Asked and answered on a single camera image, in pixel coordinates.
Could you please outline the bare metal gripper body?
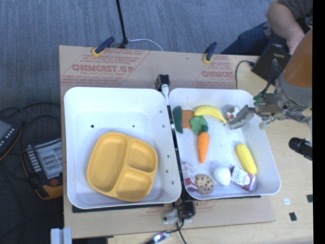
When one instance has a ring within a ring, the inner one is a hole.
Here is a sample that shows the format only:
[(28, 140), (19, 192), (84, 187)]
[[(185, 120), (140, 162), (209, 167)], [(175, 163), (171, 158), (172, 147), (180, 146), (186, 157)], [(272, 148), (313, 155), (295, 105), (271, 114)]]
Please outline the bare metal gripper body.
[(264, 121), (288, 119), (289, 99), (279, 86), (272, 93), (264, 89), (254, 97), (255, 113)]

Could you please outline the person's hand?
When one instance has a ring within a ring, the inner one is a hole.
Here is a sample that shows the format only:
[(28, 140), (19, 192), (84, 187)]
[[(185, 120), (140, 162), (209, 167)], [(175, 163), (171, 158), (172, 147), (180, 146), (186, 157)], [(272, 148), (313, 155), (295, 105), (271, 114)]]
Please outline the person's hand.
[(290, 32), (286, 38), (289, 54), (293, 55), (294, 51), (304, 38), (304, 32)]

